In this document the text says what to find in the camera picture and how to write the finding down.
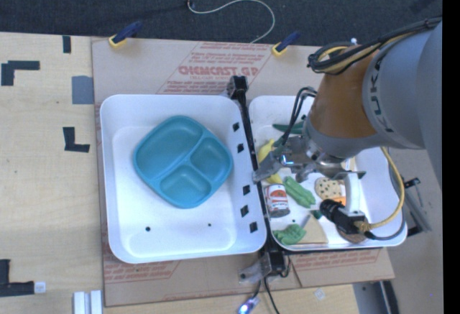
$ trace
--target white tray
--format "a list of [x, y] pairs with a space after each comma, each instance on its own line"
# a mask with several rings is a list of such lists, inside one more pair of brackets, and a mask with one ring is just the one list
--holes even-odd
[[[230, 150], [226, 182], [196, 208], [177, 208], [138, 176], [132, 153], [174, 115], [204, 125]], [[109, 245], [127, 263], [245, 254], [267, 238], [239, 107], [223, 96], [115, 95], [101, 105]]]
[[[294, 100], [295, 97], [293, 96], [260, 96], [251, 101], [249, 105], [249, 117], [252, 123], [256, 153], [270, 139], [276, 140], [282, 135], [282, 132], [274, 129], [272, 125], [289, 123]], [[305, 100], [298, 120], [300, 120], [303, 114], [308, 114], [312, 102], [313, 100], [310, 97]], [[354, 170], [366, 171], [366, 175], [360, 180], [363, 192], [360, 200], [361, 211], [365, 213], [371, 223], [382, 221], [395, 210], [399, 199], [392, 186], [388, 163], [381, 149], [374, 148], [360, 152], [354, 158]], [[281, 169], [278, 173], [282, 179], [288, 175], [294, 176], [288, 168]], [[290, 213], [281, 218], [271, 218], [270, 229], [272, 231], [283, 230], [294, 222], [303, 226], [310, 211], [319, 209], [321, 199], [314, 191], [314, 182], [319, 177], [322, 177], [322, 174], [310, 174], [308, 179], [301, 184], [304, 188], [312, 192], [316, 198], [316, 204], [312, 205], [310, 210], [308, 210], [299, 206], [288, 196]], [[372, 230], [372, 233], [377, 236], [393, 235], [400, 228], [402, 218], [402, 213], [400, 212], [395, 219], [384, 226]], [[337, 232], [335, 225], [325, 217], [321, 217], [319, 222], [328, 237], [327, 244], [296, 244], [283, 247], [291, 251], [315, 251], [395, 246], [404, 242], [407, 235], [407, 226], [405, 225], [404, 230], [393, 239], [386, 241], [367, 239], [361, 243], [354, 244], [343, 239]]]

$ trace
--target yellow banana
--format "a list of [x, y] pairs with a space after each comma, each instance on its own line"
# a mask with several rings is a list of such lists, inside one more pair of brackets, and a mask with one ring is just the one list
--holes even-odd
[[[262, 145], [257, 153], [257, 160], [259, 163], [264, 160], [264, 158], [270, 153], [272, 150], [273, 143], [275, 143], [274, 139], [270, 139], [268, 143]], [[282, 184], [281, 177], [275, 173], [268, 177], [266, 181], [270, 184]]]

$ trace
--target white cable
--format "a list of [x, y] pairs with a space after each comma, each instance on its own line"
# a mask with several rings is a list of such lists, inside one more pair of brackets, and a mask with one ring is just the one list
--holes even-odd
[[265, 38], [272, 30], [273, 28], [275, 27], [275, 13], [273, 12], [273, 10], [270, 8], [270, 6], [268, 6], [266, 3], [264, 3], [263, 1], [260, 1], [260, 0], [233, 0], [233, 1], [230, 1], [228, 2], [227, 4], [224, 4], [220, 7], [217, 7], [215, 9], [212, 9], [212, 10], [207, 10], [207, 11], [197, 11], [195, 10], [191, 5], [190, 5], [190, 0], [187, 0], [187, 7], [188, 9], [193, 12], [194, 14], [211, 14], [211, 13], [214, 13], [214, 12], [217, 12], [219, 10], [222, 10], [222, 9], [225, 9], [226, 7], [230, 6], [230, 5], [233, 5], [233, 4], [236, 4], [237, 2], [245, 2], [245, 1], [248, 1], [248, 2], [256, 2], [258, 4], [261, 4], [263, 7], [265, 7], [269, 13], [272, 15], [272, 26], [260, 37], [256, 38], [255, 40], [251, 41], [251, 43], [255, 43], [257, 41], [260, 41], [262, 38]]

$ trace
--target cookie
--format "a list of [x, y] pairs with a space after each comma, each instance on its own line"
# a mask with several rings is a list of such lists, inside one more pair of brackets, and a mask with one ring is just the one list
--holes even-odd
[[322, 200], [334, 199], [342, 196], [342, 189], [337, 180], [320, 177], [315, 181], [315, 191]]

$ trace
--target can label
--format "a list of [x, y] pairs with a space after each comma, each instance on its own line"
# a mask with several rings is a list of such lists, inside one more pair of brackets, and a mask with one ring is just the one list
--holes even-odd
[[289, 214], [288, 195], [284, 185], [268, 185], [265, 188], [265, 200], [270, 217], [283, 217]]

